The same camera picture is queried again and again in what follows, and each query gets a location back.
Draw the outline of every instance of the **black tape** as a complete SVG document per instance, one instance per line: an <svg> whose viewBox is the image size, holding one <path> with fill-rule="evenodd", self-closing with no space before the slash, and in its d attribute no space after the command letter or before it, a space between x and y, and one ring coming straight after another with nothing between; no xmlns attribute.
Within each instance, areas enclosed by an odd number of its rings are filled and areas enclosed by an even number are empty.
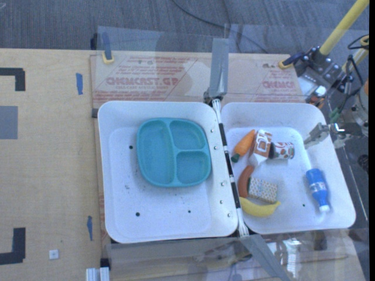
<svg viewBox="0 0 375 281"><path fill-rule="evenodd" d="M232 182L231 185L232 185L233 198L234 198L234 203L236 204L236 208L241 208L240 197L238 196L236 183Z"/></svg>
<svg viewBox="0 0 375 281"><path fill-rule="evenodd" d="M220 129L221 141L223 142L223 146L226 146L227 145L227 138L225 137L225 131L224 131L223 123L219 124L219 129Z"/></svg>
<svg viewBox="0 0 375 281"><path fill-rule="evenodd" d="M99 33L95 32L93 37L90 40L91 50L97 50L98 49L98 43L100 43L100 35L99 35Z"/></svg>
<svg viewBox="0 0 375 281"><path fill-rule="evenodd" d="M14 228L12 252L0 253L0 265L22 263L25 258L26 258L26 228Z"/></svg>
<svg viewBox="0 0 375 281"><path fill-rule="evenodd" d="M97 109L97 108L92 108L92 109L91 109L91 117L92 117L92 118L97 118L97 117L98 117L98 111L99 111L99 109Z"/></svg>
<svg viewBox="0 0 375 281"><path fill-rule="evenodd" d="M225 151L224 154L225 154L225 160L227 161L229 176L233 176L233 170L232 170L232 165L230 164L229 152Z"/></svg>
<svg viewBox="0 0 375 281"><path fill-rule="evenodd" d="M100 258L100 267L109 268L111 270L110 260L108 258Z"/></svg>
<svg viewBox="0 0 375 281"><path fill-rule="evenodd" d="M0 76L15 77L15 91L26 91L25 71L23 68L0 68Z"/></svg>

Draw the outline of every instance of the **white tray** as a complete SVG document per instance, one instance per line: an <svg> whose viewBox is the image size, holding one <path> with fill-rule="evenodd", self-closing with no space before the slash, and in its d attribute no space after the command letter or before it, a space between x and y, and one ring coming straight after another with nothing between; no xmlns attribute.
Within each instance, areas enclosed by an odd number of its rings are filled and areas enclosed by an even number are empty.
<svg viewBox="0 0 375 281"><path fill-rule="evenodd" d="M189 119L203 128L212 159L206 181L164 188L144 180L137 162L137 130L147 119L161 117ZM236 230L236 205L212 108L199 102L111 101L100 107L98 124L105 227L113 240L225 237Z"/></svg>
<svg viewBox="0 0 375 281"><path fill-rule="evenodd" d="M273 215L258 218L244 213L247 226L259 234L298 232L316 229L349 228L356 219L353 202L341 171L332 140L304 148L304 139L319 122L326 124L317 107L296 103L229 103L221 112L230 152L252 129L265 129L273 142L293 142L295 156L289 160L266 160L253 173L278 185L281 205ZM233 163L236 180L248 164L247 155ZM331 211L320 214L306 184L311 168L323 171L329 189Z"/></svg>

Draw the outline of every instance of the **teal divided plate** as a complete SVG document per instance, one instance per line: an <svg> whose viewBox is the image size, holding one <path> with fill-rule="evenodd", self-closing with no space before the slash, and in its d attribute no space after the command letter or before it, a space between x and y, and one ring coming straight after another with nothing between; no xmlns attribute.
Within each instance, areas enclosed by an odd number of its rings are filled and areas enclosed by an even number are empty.
<svg viewBox="0 0 375 281"><path fill-rule="evenodd" d="M137 157L143 177L156 186L197 185L211 172L206 134L187 119L145 121L137 132Z"/></svg>

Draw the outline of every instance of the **label on bottle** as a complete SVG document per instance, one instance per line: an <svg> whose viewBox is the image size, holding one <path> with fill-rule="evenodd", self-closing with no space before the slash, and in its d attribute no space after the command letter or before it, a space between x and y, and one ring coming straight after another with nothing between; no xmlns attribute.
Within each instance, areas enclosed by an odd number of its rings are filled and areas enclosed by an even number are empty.
<svg viewBox="0 0 375 281"><path fill-rule="evenodd" d="M292 159L294 157L294 145L291 142L271 143L270 159Z"/></svg>
<svg viewBox="0 0 375 281"><path fill-rule="evenodd" d="M322 181L315 182L310 185L311 193L316 193L317 191L321 191L321 190L327 190L326 184Z"/></svg>

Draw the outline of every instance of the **white bottle cap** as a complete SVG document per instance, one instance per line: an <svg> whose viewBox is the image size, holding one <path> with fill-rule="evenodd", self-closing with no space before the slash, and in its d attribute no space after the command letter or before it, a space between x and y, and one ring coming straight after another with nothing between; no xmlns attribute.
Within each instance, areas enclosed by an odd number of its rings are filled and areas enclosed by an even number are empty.
<svg viewBox="0 0 375 281"><path fill-rule="evenodd" d="M319 210L321 211L321 213L326 213L329 211L329 206L328 205L320 206Z"/></svg>

